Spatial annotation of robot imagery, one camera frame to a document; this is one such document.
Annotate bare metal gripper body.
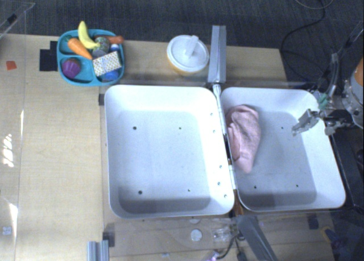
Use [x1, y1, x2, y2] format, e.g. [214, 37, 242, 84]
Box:
[320, 81, 364, 130]

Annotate white plastic tray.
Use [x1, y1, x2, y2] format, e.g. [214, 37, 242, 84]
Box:
[220, 86, 347, 213]
[104, 84, 235, 220]

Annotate pink cloth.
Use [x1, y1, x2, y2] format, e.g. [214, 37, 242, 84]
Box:
[225, 104, 262, 174]

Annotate white lidded yellow tub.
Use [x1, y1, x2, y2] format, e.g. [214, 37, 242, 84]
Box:
[166, 35, 210, 77]

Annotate patterned white carton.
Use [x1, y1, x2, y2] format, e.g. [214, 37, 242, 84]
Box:
[92, 51, 123, 77]

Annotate small green can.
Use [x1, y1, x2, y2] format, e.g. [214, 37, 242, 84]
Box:
[92, 36, 111, 58]

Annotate blue divided plate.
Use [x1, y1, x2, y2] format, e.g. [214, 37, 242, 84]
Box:
[56, 28, 126, 87]

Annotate yellow banana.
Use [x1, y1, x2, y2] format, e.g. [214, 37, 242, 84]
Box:
[77, 20, 100, 50]

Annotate orange carrot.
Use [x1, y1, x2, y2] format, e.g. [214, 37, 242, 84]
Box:
[67, 38, 93, 61]

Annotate purple grapes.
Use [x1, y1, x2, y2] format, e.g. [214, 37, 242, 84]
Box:
[61, 57, 82, 80]

